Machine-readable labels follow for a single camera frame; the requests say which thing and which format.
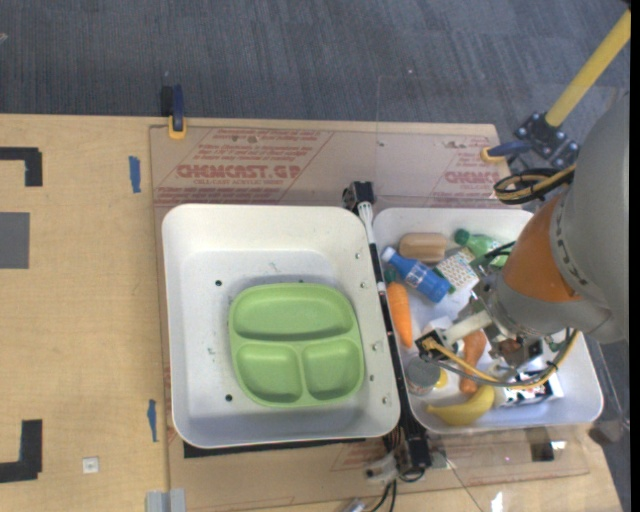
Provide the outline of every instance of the orange carrot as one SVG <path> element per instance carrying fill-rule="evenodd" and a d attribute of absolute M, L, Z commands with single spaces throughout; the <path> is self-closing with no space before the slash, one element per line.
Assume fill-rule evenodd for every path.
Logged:
<path fill-rule="evenodd" d="M 388 283 L 387 299 L 393 326 L 400 336 L 400 341 L 405 347 L 411 348 L 413 346 L 413 329 L 407 289 L 397 281 Z"/>
<path fill-rule="evenodd" d="M 487 335 L 482 329 L 478 329 L 471 334 L 467 334 L 464 338 L 464 360 L 472 366 L 476 366 L 478 361 L 484 353 L 484 348 L 489 341 Z M 465 373 L 471 374 L 469 370 L 465 369 Z M 472 395 L 478 390 L 478 383 L 463 377 L 460 379 L 460 391 L 465 395 Z"/>

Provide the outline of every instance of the yellow pole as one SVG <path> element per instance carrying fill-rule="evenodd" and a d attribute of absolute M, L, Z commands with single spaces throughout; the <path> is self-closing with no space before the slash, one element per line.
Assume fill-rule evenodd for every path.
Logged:
<path fill-rule="evenodd" d="M 545 114 L 545 121 L 549 126 L 558 127 L 563 123 L 630 38 L 631 9 L 626 9 L 607 37 Z"/>

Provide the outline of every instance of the blue water bottle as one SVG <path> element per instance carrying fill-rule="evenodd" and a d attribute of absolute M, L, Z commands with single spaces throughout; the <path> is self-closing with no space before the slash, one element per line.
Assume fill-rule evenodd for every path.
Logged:
<path fill-rule="evenodd" d="M 451 283 L 444 277 L 440 277 L 421 261 L 400 256 L 393 247 L 387 247 L 380 257 L 382 261 L 395 267 L 405 283 L 436 304 L 451 289 Z"/>

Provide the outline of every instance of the dark gray carpet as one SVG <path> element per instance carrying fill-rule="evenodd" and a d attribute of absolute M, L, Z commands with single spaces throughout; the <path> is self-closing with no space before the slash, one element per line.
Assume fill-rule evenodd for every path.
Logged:
<path fill-rule="evenodd" d="M 625 8 L 620 0 L 3 0 L 0 112 L 155 116 L 161 87 L 180 83 L 188 117 L 493 123 L 507 141 L 553 105 Z M 627 45 L 563 127 L 581 142 L 629 89 Z M 628 349 L 603 351 L 628 401 Z M 609 401 L 605 416 L 616 411 Z M 629 432 L 599 438 L 631 510 Z"/>

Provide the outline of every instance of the white bottle cap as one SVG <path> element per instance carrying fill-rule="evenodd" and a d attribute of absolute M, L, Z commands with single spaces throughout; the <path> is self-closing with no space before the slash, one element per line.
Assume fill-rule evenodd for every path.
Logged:
<path fill-rule="evenodd" d="M 396 250 L 391 247 L 388 246 L 384 251 L 382 251 L 382 254 L 380 255 L 380 257 L 382 258 L 382 261 L 384 261 L 385 263 L 389 263 L 389 261 L 391 260 L 391 257 L 396 253 Z"/>

